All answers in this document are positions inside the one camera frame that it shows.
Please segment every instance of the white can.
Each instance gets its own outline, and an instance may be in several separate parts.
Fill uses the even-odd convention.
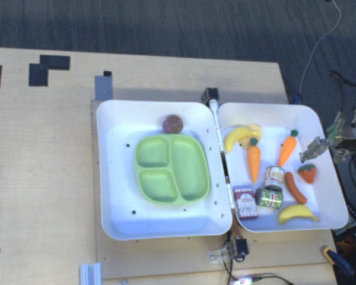
[[[284,170],[277,166],[266,168],[265,189],[282,192],[284,186]]]

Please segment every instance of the green can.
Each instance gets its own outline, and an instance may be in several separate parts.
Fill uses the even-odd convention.
[[[258,188],[255,193],[256,204],[258,206],[280,209],[283,196],[279,191]]]

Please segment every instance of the toy fruit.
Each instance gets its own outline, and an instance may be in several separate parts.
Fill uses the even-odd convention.
[[[298,135],[297,130],[291,130],[290,136],[287,137],[282,145],[281,154],[279,155],[278,166],[282,167],[287,161],[291,153],[294,151],[295,146],[297,145],[296,136]]]
[[[307,182],[313,183],[315,177],[315,166],[313,164],[305,164],[298,169],[298,174]]]
[[[283,224],[294,217],[305,217],[308,219],[313,219],[318,221],[318,217],[310,211],[310,209],[305,205],[290,205],[282,209],[278,214],[278,223]]]
[[[257,139],[251,138],[250,143],[251,146],[248,149],[248,166],[250,177],[252,178],[252,182],[255,183],[257,181],[257,175],[259,174],[260,167],[260,157],[261,150],[257,147]]]
[[[183,121],[177,115],[168,116],[162,124],[164,131],[166,133],[174,133],[177,134],[183,129]]]
[[[239,126],[236,129],[233,129],[231,132],[227,134],[224,139],[224,149],[225,152],[231,151],[235,142],[244,137],[254,137],[257,135],[256,131],[252,131],[248,129],[246,126]]]
[[[261,140],[261,136],[262,136],[262,131],[260,129],[259,126],[253,124],[253,125],[249,125],[247,126],[247,129],[250,129],[252,131],[256,131],[257,134],[254,136],[255,139],[257,139],[257,141]],[[250,137],[243,137],[239,139],[239,144],[246,150],[249,149],[249,147],[251,146],[250,143]]]
[[[294,199],[302,205],[307,203],[307,198],[298,190],[297,185],[294,182],[293,174],[291,172],[286,172],[284,178],[286,187]]]

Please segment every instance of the can label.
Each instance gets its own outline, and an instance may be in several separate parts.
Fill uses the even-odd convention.
[[[255,195],[252,188],[235,188],[233,190],[237,216],[240,220],[255,219],[259,216]]]
[[[256,191],[256,203],[259,206],[280,209],[282,199],[282,193],[279,191],[262,188],[259,188]]]
[[[284,170],[277,166],[266,168],[265,188],[282,192],[284,186]]]

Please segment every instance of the wooden table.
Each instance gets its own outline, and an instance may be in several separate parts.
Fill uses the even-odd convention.
[[[70,56],[70,70],[50,70],[48,87],[29,87],[29,64],[39,63],[41,54]],[[91,131],[95,75],[112,72],[115,99],[198,102],[206,87],[217,87],[220,104],[287,103],[279,66],[273,63],[0,48],[0,65],[0,284],[6,285],[78,284],[80,264],[101,261],[97,248],[105,244],[95,226]],[[324,246],[335,247],[329,230],[243,230],[243,235],[250,255],[235,275],[274,273],[296,285],[336,284],[321,254]],[[184,239],[174,244],[187,246]],[[168,245],[169,239],[161,242]],[[156,268],[149,260],[143,268],[135,261],[125,276],[143,276],[128,278],[130,285],[225,284],[221,266],[210,267],[203,258],[208,242],[193,237],[187,249],[203,264],[175,267],[162,261]],[[132,258],[124,251],[123,256]]]

